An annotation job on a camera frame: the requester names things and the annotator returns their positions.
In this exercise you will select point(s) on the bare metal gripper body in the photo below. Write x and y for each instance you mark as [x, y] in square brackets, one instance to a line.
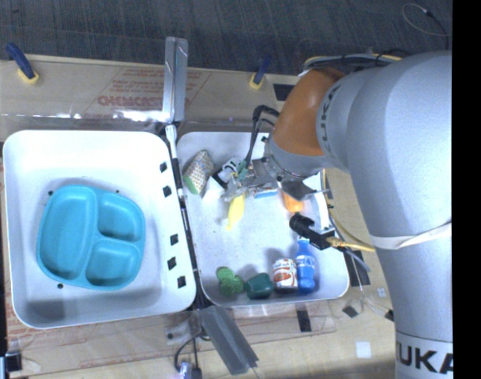
[261, 173]

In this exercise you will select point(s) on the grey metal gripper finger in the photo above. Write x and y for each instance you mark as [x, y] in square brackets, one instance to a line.
[242, 187]
[229, 192]

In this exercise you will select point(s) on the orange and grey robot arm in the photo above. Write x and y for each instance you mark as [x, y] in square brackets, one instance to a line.
[386, 152]

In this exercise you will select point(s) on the yellow banana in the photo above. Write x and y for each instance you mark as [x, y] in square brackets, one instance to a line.
[236, 211]

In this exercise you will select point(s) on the blue and white carton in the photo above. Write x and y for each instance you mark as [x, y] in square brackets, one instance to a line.
[265, 193]

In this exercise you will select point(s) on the white packet with black print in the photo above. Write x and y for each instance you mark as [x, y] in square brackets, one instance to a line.
[228, 169]

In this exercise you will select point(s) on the patterned wedge with green edge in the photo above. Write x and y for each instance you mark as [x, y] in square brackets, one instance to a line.
[199, 171]

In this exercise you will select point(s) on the orange carrot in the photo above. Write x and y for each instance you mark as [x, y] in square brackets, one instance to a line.
[292, 203]

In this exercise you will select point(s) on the white plastic tray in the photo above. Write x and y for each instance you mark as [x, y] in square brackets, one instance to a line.
[260, 243]
[86, 156]

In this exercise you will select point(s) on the green broccoli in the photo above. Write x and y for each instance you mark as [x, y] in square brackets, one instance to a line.
[230, 282]

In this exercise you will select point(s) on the red and white can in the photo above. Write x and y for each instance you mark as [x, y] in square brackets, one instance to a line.
[285, 275]

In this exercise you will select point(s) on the dark green rounded toy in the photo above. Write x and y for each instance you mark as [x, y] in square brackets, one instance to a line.
[259, 286]

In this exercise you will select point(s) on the blue plastic bottle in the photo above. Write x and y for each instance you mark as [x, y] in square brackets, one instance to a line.
[305, 269]

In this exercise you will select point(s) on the brown cardboard board red print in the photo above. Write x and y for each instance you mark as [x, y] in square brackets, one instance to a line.
[106, 89]

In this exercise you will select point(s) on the blue divided plate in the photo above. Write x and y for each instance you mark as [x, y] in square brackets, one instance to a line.
[72, 235]

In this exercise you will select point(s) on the black cylinder on white bracket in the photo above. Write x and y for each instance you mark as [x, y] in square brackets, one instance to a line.
[305, 227]

